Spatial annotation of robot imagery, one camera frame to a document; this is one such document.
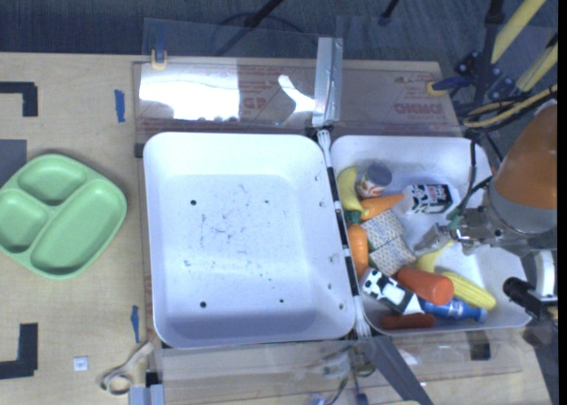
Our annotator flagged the pale patterned packet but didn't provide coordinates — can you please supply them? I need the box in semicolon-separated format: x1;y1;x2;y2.
360;208;407;251
368;236;418;277

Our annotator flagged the yellow corn cob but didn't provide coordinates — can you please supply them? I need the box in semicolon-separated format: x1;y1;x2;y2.
439;270;498;311

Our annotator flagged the blue bottle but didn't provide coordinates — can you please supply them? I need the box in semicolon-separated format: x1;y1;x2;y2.
417;297;489;324

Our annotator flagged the orange carrot with green top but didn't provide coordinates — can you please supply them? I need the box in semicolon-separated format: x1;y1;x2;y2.
345;210;370;280

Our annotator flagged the beige strap loop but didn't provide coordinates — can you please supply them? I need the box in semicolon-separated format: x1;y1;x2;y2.
100;340;155;396

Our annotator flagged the black and white milk carton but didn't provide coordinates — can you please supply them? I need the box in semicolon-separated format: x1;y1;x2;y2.
400;183;462;215
360;267;425;316

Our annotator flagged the yellow banana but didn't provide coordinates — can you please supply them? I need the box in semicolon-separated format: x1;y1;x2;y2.
336;166;367;214
416;240;455;274

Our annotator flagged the thin black and white rod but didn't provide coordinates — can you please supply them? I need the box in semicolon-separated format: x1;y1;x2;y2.
315;128;372;339

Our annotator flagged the black cylinder on white bracket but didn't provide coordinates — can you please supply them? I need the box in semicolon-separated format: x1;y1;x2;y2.
502;248;558;321

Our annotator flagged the orange cylinder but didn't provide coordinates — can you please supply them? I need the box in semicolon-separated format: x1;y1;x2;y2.
394;266;455;307

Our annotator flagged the green divided plate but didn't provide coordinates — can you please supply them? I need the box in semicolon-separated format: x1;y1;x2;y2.
0;152;128;281

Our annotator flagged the brown cardboard board red print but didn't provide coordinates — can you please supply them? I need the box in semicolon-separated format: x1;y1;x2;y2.
131;58;524;392

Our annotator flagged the white can with grey lid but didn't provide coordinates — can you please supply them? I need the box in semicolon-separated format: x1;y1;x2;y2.
354;163;393;200

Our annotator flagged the white plastic tray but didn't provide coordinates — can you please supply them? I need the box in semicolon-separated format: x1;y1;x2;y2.
142;130;358;349
329;134;533;337

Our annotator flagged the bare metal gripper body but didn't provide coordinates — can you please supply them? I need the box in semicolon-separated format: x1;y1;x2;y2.
453;206;507;248

